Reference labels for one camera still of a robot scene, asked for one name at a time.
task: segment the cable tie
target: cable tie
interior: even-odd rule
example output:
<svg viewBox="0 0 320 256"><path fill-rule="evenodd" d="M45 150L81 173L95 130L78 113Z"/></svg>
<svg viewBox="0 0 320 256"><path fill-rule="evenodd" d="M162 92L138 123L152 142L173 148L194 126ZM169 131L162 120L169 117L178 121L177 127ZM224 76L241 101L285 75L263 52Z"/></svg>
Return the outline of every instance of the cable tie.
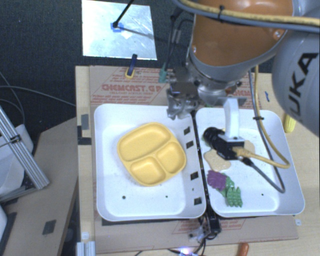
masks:
<svg viewBox="0 0 320 256"><path fill-rule="evenodd" d="M221 23L224 23L224 21L220 18L220 16L221 16L222 11L225 9L225 6L224 5L220 5L219 9L220 9L220 11L218 13L218 21L221 22Z"/></svg>
<svg viewBox="0 0 320 256"><path fill-rule="evenodd" d="M265 120L265 118L262 117L262 116L255 116L252 119L254 119L254 120Z"/></svg>

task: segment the teal connector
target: teal connector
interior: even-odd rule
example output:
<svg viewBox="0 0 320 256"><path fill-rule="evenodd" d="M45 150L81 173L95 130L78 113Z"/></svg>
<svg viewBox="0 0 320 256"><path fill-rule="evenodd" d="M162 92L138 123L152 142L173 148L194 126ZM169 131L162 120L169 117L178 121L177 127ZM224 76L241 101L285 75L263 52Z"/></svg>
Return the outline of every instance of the teal connector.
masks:
<svg viewBox="0 0 320 256"><path fill-rule="evenodd" d="M163 66L159 72L158 82L161 84L164 84L167 81L167 71L165 71L165 65L166 65L166 63L163 64Z"/></svg>

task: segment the yellow plate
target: yellow plate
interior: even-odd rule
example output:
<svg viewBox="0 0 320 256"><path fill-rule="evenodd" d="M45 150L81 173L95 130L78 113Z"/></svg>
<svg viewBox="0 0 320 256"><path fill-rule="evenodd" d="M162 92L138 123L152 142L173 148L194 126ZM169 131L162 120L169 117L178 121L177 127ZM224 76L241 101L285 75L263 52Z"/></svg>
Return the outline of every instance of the yellow plate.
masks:
<svg viewBox="0 0 320 256"><path fill-rule="evenodd" d="M155 186L179 173L186 154L171 131L161 123L150 122L124 135L117 153L131 176L144 186Z"/></svg>

